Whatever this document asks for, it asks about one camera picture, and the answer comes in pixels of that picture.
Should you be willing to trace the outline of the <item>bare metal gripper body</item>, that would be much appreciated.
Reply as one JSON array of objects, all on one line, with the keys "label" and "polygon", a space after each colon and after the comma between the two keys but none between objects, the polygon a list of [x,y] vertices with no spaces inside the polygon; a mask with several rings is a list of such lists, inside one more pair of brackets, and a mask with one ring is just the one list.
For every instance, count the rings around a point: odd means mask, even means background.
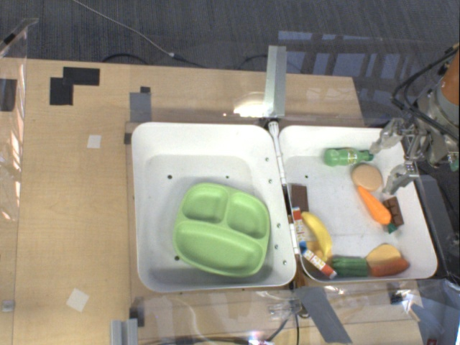
[{"label": "bare metal gripper body", "polygon": [[426,161],[431,166],[459,165],[459,105],[444,95],[423,95],[407,99],[412,109],[427,116],[434,124],[415,118],[414,133],[409,136],[406,160]]}]

